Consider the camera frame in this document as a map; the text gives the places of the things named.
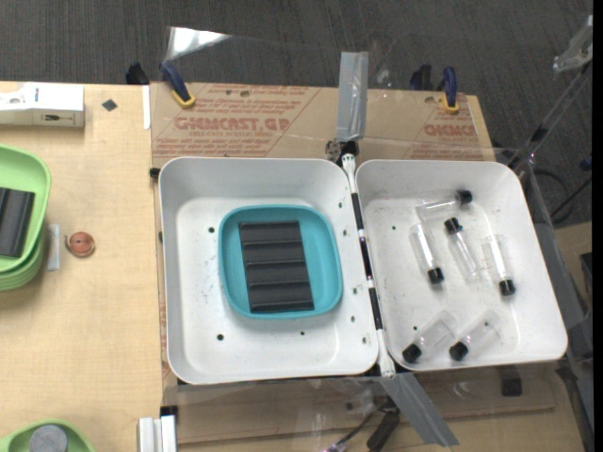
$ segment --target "glass vial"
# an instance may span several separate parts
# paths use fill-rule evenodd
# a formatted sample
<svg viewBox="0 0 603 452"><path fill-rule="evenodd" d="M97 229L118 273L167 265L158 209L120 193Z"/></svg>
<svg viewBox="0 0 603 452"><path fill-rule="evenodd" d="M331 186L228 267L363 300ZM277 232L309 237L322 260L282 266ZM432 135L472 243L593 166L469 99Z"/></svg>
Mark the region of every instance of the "glass vial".
<svg viewBox="0 0 603 452"><path fill-rule="evenodd" d="M490 276L498 285L500 295L508 297L515 293L515 284L509 270L509 259L504 246L504 239L499 235L486 237L482 244L483 254L490 269Z"/></svg>
<svg viewBox="0 0 603 452"><path fill-rule="evenodd" d="M460 362L468 354L473 356L489 348L496 340L500 340L501 324L500 317L492 310L480 315L450 347L450 357Z"/></svg>
<svg viewBox="0 0 603 452"><path fill-rule="evenodd" d="M449 218L450 216L453 216L462 205L469 204L472 201L473 195L471 194L471 191L459 189L448 196L442 196L439 200L420 204L415 210L418 216L424 220Z"/></svg>
<svg viewBox="0 0 603 452"><path fill-rule="evenodd" d="M414 363L419 357L427 359L439 350L446 349L454 343L456 320L447 311L434 316L421 328L417 329L413 343L402 351L402 357L408 363Z"/></svg>
<svg viewBox="0 0 603 452"><path fill-rule="evenodd" d="M441 283L444 280L444 274L433 252L432 235L422 224L418 223L411 227L410 240L421 271L427 275L431 284Z"/></svg>
<svg viewBox="0 0 603 452"><path fill-rule="evenodd" d="M474 278L480 271L480 266L463 226L457 218L447 219L444 225L448 231L450 251L459 269L467 279Z"/></svg>

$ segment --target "stack of green bowls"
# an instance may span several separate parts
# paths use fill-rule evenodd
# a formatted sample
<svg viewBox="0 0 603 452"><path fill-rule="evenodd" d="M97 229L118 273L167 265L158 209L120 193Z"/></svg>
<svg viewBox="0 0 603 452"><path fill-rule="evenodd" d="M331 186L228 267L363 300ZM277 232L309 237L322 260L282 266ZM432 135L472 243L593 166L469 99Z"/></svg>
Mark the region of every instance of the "stack of green bowls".
<svg viewBox="0 0 603 452"><path fill-rule="evenodd" d="M35 195L23 254L18 258L0 255L0 291L29 283L40 270L50 182L50 172L39 157L23 149L0 144L0 187Z"/></svg>

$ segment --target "black cap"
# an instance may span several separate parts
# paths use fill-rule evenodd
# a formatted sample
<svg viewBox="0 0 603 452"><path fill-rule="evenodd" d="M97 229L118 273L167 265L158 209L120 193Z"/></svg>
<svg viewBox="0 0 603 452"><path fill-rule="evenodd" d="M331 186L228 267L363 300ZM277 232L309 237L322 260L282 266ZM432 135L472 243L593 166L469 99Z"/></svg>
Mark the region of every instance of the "black cap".
<svg viewBox="0 0 603 452"><path fill-rule="evenodd" d="M463 229L463 226L459 224L459 220L457 218L450 218L444 221L444 226L450 234L458 233Z"/></svg>
<svg viewBox="0 0 603 452"><path fill-rule="evenodd" d="M427 272L427 276L429 276L431 284L439 284L444 280L444 274L442 273L442 270L439 267L430 269Z"/></svg>
<svg viewBox="0 0 603 452"><path fill-rule="evenodd" d="M423 352L421 351L421 348L419 348L415 344L411 344L406 347L404 351L402 351L402 357L404 357L404 360L406 360L406 362L414 363L416 362L416 359L421 356L422 353Z"/></svg>
<svg viewBox="0 0 603 452"><path fill-rule="evenodd" d="M456 191L456 195L461 204L469 204L473 201L473 194L471 194L471 191L467 191L466 189L459 189Z"/></svg>
<svg viewBox="0 0 603 452"><path fill-rule="evenodd" d="M460 362L467 353L469 353L469 348L462 342L456 342L450 347L450 356L457 362Z"/></svg>
<svg viewBox="0 0 603 452"><path fill-rule="evenodd" d="M498 282L498 289L503 297L508 297L515 292L515 285L513 280L503 280Z"/></svg>

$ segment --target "black rectangular object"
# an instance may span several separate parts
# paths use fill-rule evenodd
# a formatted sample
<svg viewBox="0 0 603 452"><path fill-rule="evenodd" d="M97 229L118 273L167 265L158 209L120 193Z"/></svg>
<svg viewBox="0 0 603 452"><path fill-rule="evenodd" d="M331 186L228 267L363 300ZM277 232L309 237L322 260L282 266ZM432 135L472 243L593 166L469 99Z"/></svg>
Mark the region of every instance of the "black rectangular object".
<svg viewBox="0 0 603 452"><path fill-rule="evenodd" d="M238 225L252 313L314 310L298 221Z"/></svg>
<svg viewBox="0 0 603 452"><path fill-rule="evenodd" d="M34 197L32 192L0 187L0 255L23 255Z"/></svg>

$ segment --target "blue and yellow clamp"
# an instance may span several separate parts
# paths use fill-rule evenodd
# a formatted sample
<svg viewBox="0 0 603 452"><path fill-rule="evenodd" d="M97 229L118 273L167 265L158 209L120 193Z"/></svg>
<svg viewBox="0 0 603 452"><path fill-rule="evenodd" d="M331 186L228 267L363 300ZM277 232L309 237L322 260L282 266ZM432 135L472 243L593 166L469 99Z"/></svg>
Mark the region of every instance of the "blue and yellow clamp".
<svg viewBox="0 0 603 452"><path fill-rule="evenodd" d="M174 100L184 109L193 107L196 100L195 96L188 92L185 81L173 65L164 60L159 64L159 70L163 74L163 78L170 82L172 87L171 95Z"/></svg>
<svg viewBox="0 0 603 452"><path fill-rule="evenodd" d="M456 72L452 67L444 69L444 98L442 99L444 110L449 114L459 111L459 103L456 100Z"/></svg>

